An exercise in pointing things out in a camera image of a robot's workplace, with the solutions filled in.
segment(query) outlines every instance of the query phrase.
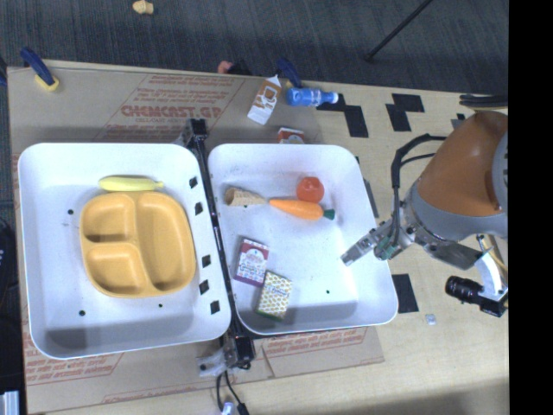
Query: black tripod leg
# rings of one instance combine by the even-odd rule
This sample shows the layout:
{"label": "black tripod leg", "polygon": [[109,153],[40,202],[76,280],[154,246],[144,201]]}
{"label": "black tripod leg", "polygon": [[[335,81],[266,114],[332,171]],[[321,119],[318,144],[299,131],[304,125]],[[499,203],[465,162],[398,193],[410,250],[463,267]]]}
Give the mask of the black tripod leg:
{"label": "black tripod leg", "polygon": [[418,16],[423,10],[424,8],[426,8],[430,3],[432,3],[433,0],[424,0],[424,2],[418,7],[416,8],[405,20],[403,20],[401,23],[399,23],[399,25],[397,26],[397,28],[395,28],[393,31],[390,32],[390,34],[384,38],[378,45],[377,47],[375,47],[373,50],[371,50],[370,52],[368,52],[367,54],[365,54],[364,56],[364,59],[366,61],[371,61],[372,60],[372,57],[374,57],[374,55],[380,50],[382,49],[386,44],[388,44],[388,42],[394,38],[397,34],[399,34],[399,32],[405,28],[405,26],[407,26],[416,16]]}

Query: gray carpet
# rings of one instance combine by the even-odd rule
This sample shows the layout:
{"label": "gray carpet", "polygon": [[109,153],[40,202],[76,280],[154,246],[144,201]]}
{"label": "gray carpet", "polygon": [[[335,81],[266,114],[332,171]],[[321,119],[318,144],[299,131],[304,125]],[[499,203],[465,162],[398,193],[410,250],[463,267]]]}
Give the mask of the gray carpet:
{"label": "gray carpet", "polygon": [[[424,0],[148,0],[153,16],[135,1],[0,0],[0,55],[22,66],[27,46],[48,59],[204,72],[243,59],[255,75],[284,56],[304,80],[508,93],[509,0],[435,0],[373,63],[364,54]],[[2,87],[0,146],[0,218],[13,226]],[[0,314],[17,314],[14,298],[2,303]]]}

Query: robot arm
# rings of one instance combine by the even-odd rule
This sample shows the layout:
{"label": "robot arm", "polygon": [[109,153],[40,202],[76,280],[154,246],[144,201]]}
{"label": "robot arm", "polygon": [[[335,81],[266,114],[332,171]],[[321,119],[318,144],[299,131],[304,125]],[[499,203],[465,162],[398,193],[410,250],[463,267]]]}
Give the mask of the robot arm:
{"label": "robot arm", "polygon": [[[477,112],[447,138],[427,134],[398,150],[391,165],[392,217],[363,236],[342,255],[342,261],[350,265],[369,252],[378,259],[392,259],[417,243],[431,257],[459,269],[476,266],[483,285],[451,277],[446,292],[501,316],[508,293],[501,270],[489,251],[476,251],[459,241],[483,233],[507,240],[507,123],[502,113]],[[404,156],[431,139],[444,141],[399,201]]]}

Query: small box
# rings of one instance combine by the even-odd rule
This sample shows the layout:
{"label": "small box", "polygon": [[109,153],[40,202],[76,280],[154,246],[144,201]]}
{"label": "small box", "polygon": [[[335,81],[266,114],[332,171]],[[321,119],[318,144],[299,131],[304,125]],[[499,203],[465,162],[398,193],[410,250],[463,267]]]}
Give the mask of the small box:
{"label": "small box", "polygon": [[238,254],[234,279],[257,287],[263,286],[269,247],[251,239],[244,239]]}
{"label": "small box", "polygon": [[288,309],[291,291],[292,282],[290,280],[267,271],[256,312],[274,320],[283,320]]}
{"label": "small box", "polygon": [[289,144],[304,144],[304,134],[303,131],[290,128],[280,128],[278,130],[278,143],[289,143]]}

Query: blue clamp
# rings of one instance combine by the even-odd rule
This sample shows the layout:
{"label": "blue clamp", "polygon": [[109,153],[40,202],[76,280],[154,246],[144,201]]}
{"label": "blue clamp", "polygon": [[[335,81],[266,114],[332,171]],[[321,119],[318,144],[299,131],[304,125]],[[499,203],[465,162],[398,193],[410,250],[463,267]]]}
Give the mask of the blue clamp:
{"label": "blue clamp", "polygon": [[31,48],[24,47],[21,50],[21,57],[36,72],[35,81],[47,91],[55,91],[60,82],[49,71],[42,61],[42,58]]}
{"label": "blue clamp", "polygon": [[7,86],[8,85],[8,65],[6,65],[6,62],[3,60],[2,57],[0,57],[0,86]]}
{"label": "blue clamp", "polygon": [[290,80],[290,83],[292,83],[294,87],[302,87],[300,74],[296,71],[296,68],[289,60],[281,57],[276,61],[276,63],[278,70],[281,71],[288,80]]}

